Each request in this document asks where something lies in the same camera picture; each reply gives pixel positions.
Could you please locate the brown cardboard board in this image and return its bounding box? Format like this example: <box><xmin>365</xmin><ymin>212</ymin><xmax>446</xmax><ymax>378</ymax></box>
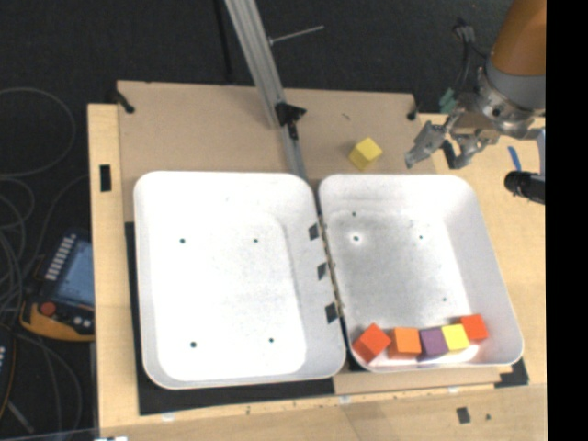
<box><xmin>115</xmin><ymin>79</ymin><xmax>515</xmax><ymax>397</ymax></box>

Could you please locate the yellow cube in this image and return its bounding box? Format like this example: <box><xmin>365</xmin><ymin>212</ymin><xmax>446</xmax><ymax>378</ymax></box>
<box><xmin>441</xmin><ymin>322</ymin><xmax>471</xmax><ymax>353</ymax></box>
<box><xmin>347</xmin><ymin>137</ymin><xmax>384</xmax><ymax>172</ymax></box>

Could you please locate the black cylinder on white bracket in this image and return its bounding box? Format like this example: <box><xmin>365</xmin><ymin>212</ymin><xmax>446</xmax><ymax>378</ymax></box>
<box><xmin>503</xmin><ymin>126</ymin><xmax>548</xmax><ymax>207</ymax></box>

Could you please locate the red-orange cube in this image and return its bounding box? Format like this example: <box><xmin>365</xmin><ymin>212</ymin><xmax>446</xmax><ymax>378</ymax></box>
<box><xmin>352</xmin><ymin>322</ymin><xmax>393</xmax><ymax>365</ymax></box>
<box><xmin>458</xmin><ymin>313</ymin><xmax>490</xmax><ymax>343</ymax></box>

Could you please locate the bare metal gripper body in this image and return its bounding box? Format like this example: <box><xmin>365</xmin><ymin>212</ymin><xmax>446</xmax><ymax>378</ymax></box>
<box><xmin>447</xmin><ymin>69</ymin><xmax>547</xmax><ymax>145</ymax></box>

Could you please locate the purple cube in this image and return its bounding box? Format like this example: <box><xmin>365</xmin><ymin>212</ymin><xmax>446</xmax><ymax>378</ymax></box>
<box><xmin>418</xmin><ymin>327</ymin><xmax>449</xmax><ymax>360</ymax></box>

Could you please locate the orange cube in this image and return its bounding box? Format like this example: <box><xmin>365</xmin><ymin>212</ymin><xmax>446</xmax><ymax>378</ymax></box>
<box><xmin>388</xmin><ymin>326</ymin><xmax>423</xmax><ymax>360</ymax></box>

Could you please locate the white plastic tray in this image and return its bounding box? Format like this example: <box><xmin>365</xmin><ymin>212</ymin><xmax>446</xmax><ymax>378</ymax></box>
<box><xmin>132</xmin><ymin>170</ymin><xmax>347</xmax><ymax>390</ymax></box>
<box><xmin>317</xmin><ymin>173</ymin><xmax>526</xmax><ymax>375</ymax></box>

